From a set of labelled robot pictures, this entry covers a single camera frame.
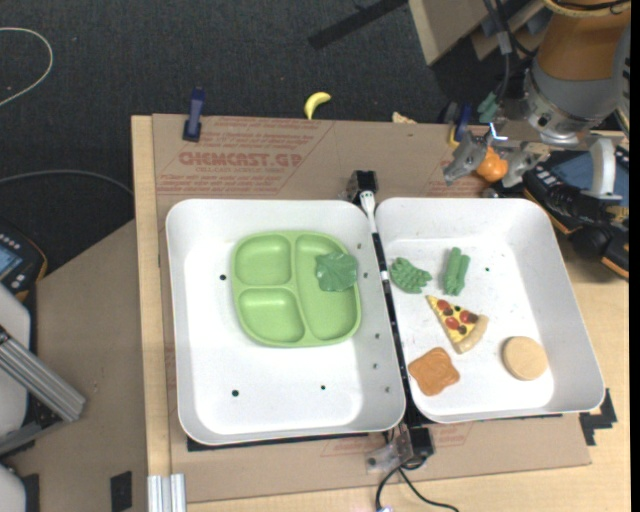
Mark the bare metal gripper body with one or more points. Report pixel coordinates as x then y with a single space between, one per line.
547 127

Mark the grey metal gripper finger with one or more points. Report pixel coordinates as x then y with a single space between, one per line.
522 160
465 157

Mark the orange toy fruit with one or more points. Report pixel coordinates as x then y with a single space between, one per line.
492 165

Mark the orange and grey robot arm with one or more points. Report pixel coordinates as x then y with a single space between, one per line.
575 45

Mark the small beige toy piece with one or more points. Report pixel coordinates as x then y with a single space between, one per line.
402 119

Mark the white plastic tray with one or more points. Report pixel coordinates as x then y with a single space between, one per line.
510 260
280 390

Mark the green toy pea pods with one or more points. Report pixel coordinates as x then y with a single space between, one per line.
407 276

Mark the thin black and white rod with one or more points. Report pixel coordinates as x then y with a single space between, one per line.
384 270

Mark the yellow banana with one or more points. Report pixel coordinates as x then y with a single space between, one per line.
315 102

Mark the pizza slice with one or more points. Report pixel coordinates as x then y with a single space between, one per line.
457 322

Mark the green lettuce leaf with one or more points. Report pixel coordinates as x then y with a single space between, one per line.
336 272

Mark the round tan biscuit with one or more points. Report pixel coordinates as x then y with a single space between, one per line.
525 358

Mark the orange toast slice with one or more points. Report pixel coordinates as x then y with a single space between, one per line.
433 372

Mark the brown cardboard board red print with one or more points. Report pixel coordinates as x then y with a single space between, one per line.
240 160

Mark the green divided plate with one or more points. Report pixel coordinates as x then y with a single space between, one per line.
270 310

